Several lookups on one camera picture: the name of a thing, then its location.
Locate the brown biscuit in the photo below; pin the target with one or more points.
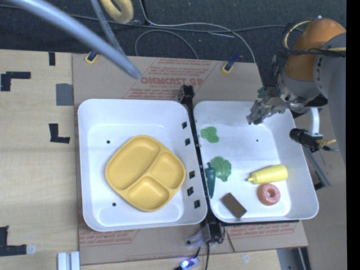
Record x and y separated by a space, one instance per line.
233 205

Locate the black cylinder on white bracket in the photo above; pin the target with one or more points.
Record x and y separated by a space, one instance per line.
305 136

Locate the green lettuce leaf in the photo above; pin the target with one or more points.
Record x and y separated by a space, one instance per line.
222 167

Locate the dark green pepper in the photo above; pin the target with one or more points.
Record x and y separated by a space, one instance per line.
210 180

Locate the yellow squeeze bottle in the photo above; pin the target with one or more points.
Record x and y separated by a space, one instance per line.
270 174

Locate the white plastic tray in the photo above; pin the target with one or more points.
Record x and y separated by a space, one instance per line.
104 207
247 148

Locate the brown cardboard board red print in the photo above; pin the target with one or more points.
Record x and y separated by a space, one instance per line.
118 80

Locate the yellow divided plate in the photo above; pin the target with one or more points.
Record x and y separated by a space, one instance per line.
144 173

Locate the orange doughnut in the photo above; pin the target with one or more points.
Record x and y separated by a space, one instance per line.
269 194

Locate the thin black rod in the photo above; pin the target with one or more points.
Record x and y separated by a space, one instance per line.
200 156

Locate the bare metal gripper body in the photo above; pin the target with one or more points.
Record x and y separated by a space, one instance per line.
277 101

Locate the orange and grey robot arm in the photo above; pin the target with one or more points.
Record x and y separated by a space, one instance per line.
310 52

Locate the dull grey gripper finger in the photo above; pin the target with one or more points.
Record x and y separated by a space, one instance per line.
261 117
252 114

